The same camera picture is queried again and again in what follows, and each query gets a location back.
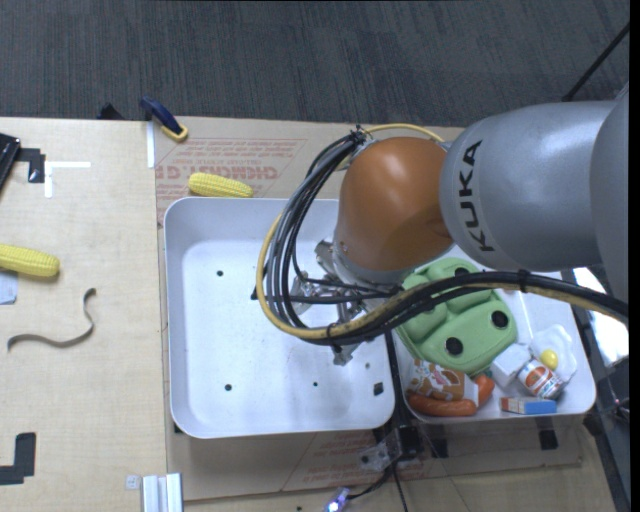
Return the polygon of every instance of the black hole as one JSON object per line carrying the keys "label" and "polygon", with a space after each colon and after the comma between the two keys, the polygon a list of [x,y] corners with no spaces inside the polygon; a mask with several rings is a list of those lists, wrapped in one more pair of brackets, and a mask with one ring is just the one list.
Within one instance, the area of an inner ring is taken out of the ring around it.
{"label": "black hole", "polygon": [[459,356],[464,350],[462,342],[458,338],[449,338],[444,342],[444,348],[452,356]]}
{"label": "black hole", "polygon": [[491,321],[499,329],[504,329],[509,324],[509,317],[502,311],[494,311],[491,313]]}

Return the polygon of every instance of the empty white tray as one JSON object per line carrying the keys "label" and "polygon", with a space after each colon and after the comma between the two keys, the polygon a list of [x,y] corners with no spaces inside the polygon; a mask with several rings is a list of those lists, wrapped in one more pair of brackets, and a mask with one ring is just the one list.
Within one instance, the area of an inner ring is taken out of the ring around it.
{"label": "empty white tray", "polygon": [[[198,438],[371,429],[395,404],[383,339],[362,344],[346,366],[333,353],[284,334],[251,300],[264,236],[286,200],[187,197],[165,215],[170,403]],[[316,200],[298,259],[322,277],[316,244],[330,238],[337,201]],[[309,326],[334,322],[313,306]],[[383,392],[374,394],[382,383]]]}

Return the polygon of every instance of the corn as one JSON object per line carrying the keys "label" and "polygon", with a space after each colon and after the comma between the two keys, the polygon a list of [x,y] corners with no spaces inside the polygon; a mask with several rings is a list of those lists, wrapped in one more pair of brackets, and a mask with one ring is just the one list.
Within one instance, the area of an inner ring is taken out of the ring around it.
{"label": "corn", "polygon": [[253,189],[241,181],[196,172],[189,177],[189,190],[207,197],[253,197]]}
{"label": "corn", "polygon": [[32,276],[51,277],[60,270],[60,260],[34,249],[0,244],[0,267]]}

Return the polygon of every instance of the sausage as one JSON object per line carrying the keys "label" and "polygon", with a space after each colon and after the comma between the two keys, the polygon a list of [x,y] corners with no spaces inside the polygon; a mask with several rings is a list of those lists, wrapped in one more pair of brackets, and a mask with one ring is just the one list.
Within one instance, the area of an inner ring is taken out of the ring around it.
{"label": "sausage", "polygon": [[482,406],[493,393],[496,383],[484,373],[478,375],[473,382],[478,386],[478,407]]}
{"label": "sausage", "polygon": [[478,408],[473,400],[438,400],[417,393],[408,394],[409,406],[428,416],[473,416]]}

